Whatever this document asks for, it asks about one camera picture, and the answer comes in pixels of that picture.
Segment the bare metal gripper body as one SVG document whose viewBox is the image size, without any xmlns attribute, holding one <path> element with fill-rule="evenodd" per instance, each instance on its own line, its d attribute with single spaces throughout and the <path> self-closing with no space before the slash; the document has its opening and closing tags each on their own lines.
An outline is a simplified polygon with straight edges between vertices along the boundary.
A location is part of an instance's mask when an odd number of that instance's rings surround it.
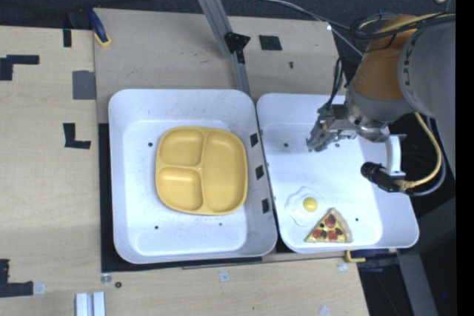
<svg viewBox="0 0 474 316">
<path fill-rule="evenodd" d="M 364 115 L 357 106 L 346 104 L 324 105 L 318 110 L 319 140 L 334 142 L 353 139 L 357 135 L 372 142 L 388 139 L 387 124 Z"/>
</svg>

